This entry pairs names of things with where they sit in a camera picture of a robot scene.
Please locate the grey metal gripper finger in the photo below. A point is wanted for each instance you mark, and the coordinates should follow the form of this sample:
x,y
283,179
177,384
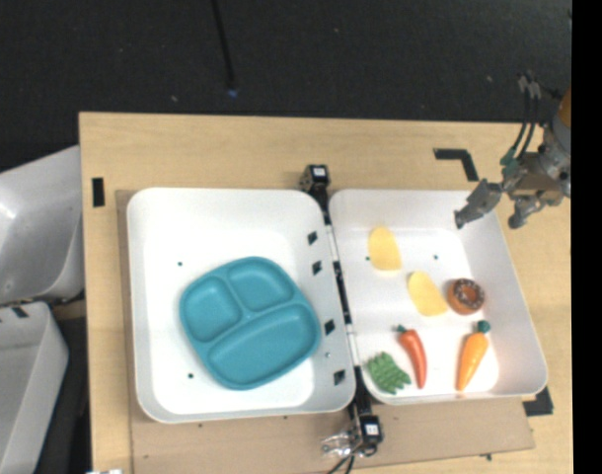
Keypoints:
x,y
481,200
524,213

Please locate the thin black and white rod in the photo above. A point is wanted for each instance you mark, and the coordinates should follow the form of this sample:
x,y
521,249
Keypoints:
x,y
341,294

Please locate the thick orange carrot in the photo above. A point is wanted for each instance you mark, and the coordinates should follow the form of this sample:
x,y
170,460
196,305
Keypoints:
x,y
471,358

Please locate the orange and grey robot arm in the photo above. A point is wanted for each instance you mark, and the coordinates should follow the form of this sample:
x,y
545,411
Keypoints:
x,y
565,112

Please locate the slim red-orange carrot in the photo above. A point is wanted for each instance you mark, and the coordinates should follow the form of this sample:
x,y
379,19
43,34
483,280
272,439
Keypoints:
x,y
415,353

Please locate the yellow potato chip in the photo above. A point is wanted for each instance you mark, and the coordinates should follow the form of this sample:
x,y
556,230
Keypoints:
x,y
426,295
385,250

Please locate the brown doughnut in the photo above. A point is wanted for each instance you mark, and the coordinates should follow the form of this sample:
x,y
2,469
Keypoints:
x,y
458,303

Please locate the green pea pods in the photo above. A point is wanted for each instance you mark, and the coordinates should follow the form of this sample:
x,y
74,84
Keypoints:
x,y
387,374

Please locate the white plastic tray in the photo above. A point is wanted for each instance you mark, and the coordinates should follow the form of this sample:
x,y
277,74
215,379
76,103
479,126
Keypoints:
x,y
168,274
508,304

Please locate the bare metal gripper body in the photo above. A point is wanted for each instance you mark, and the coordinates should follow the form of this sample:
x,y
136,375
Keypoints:
x,y
538,183

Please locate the blue divided plate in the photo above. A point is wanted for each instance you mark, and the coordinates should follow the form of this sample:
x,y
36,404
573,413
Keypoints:
x,y
251,324

